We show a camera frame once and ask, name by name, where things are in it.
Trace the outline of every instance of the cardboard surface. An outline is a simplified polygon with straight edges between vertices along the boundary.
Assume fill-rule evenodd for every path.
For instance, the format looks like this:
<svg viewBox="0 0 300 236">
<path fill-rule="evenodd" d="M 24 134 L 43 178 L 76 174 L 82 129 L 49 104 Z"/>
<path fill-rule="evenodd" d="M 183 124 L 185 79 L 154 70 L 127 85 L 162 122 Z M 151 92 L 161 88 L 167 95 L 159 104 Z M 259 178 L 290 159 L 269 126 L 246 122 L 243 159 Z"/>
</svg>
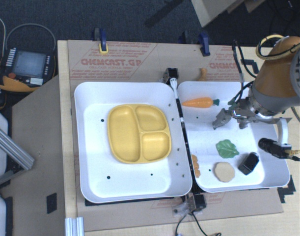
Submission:
<svg viewBox="0 0 300 236">
<path fill-rule="evenodd" d="M 12 139 L 31 155 L 32 169 L 0 189 L 13 197 L 13 235 L 63 235 L 65 202 L 59 80 L 55 77 L 13 106 Z M 53 195 L 56 209 L 48 210 Z"/>
<path fill-rule="evenodd" d="M 70 96 L 75 113 L 74 90 L 84 81 L 157 82 L 168 67 L 176 67 L 178 83 L 196 81 L 201 68 L 208 81 L 237 81 L 239 74 L 230 46 L 210 46 L 211 55 L 203 57 L 199 45 L 108 42 L 109 54 L 102 55 L 96 42 L 68 41 Z M 72 114 L 74 162 L 78 216 L 84 218 L 85 231 L 175 223 L 173 208 L 180 198 L 86 206 L 80 189 L 79 152 L 76 119 Z M 280 213 L 283 211 L 275 188 L 251 191 L 205 193 L 207 208 L 199 220 Z"/>
</svg>

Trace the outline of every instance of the white bracket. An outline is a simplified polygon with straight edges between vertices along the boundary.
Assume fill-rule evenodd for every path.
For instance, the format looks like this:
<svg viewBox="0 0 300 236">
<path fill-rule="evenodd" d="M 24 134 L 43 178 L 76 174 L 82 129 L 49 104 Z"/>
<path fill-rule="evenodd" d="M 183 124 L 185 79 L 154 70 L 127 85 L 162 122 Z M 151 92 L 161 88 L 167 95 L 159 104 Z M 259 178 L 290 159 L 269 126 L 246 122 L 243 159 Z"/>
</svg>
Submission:
<svg viewBox="0 0 300 236">
<path fill-rule="evenodd" d="M 14 141 L 0 129 L 0 148 L 8 156 L 10 156 L 24 171 L 28 171 L 32 168 L 34 159 L 26 151 L 20 148 Z M 0 184 L 5 183 L 10 180 L 12 177 L 19 174 L 8 171 L 0 176 Z"/>
<path fill-rule="evenodd" d="M 65 219 L 65 236 L 84 236 L 84 222 L 82 217 Z"/>
<path fill-rule="evenodd" d="M 279 144 L 288 144 L 288 126 L 285 118 L 280 118 L 276 123 L 278 129 L 278 140 Z"/>
</svg>

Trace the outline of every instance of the white cable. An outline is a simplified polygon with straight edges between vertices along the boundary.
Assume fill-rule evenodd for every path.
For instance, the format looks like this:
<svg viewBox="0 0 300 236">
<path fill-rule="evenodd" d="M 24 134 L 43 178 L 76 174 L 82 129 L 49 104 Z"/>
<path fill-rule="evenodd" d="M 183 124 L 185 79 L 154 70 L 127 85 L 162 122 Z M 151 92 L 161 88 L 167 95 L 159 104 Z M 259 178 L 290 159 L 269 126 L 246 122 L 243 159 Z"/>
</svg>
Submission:
<svg viewBox="0 0 300 236">
<path fill-rule="evenodd" d="M 2 57 L 3 57 L 3 53 L 4 53 L 4 45 L 5 45 L 5 42 L 6 42 L 6 25 L 4 24 L 3 20 L 0 18 L 0 21 L 2 23 L 2 26 L 3 26 L 3 43 L 2 43 Z"/>
</svg>

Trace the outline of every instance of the black carpet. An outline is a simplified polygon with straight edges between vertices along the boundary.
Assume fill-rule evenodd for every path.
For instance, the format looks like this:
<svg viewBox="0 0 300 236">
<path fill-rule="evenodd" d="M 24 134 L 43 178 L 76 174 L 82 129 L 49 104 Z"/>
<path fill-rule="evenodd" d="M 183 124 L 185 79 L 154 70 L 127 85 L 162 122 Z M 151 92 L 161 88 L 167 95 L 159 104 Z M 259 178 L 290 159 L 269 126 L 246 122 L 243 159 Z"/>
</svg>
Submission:
<svg viewBox="0 0 300 236">
<path fill-rule="evenodd" d="M 0 18 L 9 33 L 16 26 L 36 23 L 48 27 L 57 40 L 90 40 L 95 27 L 104 28 L 109 41 L 177 43 L 188 32 L 196 43 L 204 30 L 210 44 L 246 46 L 271 34 L 300 36 L 300 0 L 267 0 L 252 13 L 242 4 L 223 12 L 204 29 L 191 0 L 0 0 Z M 0 23 L 0 58 L 3 28 Z M 9 38 L 8 48 L 46 51 L 51 35 L 38 27 L 25 27 Z"/>
</svg>

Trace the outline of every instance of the black connector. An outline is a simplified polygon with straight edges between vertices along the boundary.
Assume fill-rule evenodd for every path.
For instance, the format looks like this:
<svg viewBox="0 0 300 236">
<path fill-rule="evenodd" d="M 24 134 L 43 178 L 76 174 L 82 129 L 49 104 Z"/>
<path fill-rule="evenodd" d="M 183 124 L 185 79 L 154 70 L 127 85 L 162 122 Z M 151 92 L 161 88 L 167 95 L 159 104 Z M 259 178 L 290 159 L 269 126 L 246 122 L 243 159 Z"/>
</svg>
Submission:
<svg viewBox="0 0 300 236">
<path fill-rule="evenodd" d="M 299 157 L 297 157 L 297 156 L 295 156 L 295 155 L 293 155 L 292 157 L 290 157 L 292 160 L 294 160 L 294 161 L 297 161 L 297 162 L 300 162 L 300 158 Z"/>
<path fill-rule="evenodd" d="M 165 73 L 164 73 L 163 80 L 164 80 L 165 84 L 170 85 L 169 80 L 171 78 L 178 79 L 178 77 L 179 76 L 178 76 L 178 69 L 177 68 L 167 68 Z"/>
<path fill-rule="evenodd" d="M 195 211 L 201 211 L 207 207 L 203 194 L 194 194 Z"/>
</svg>

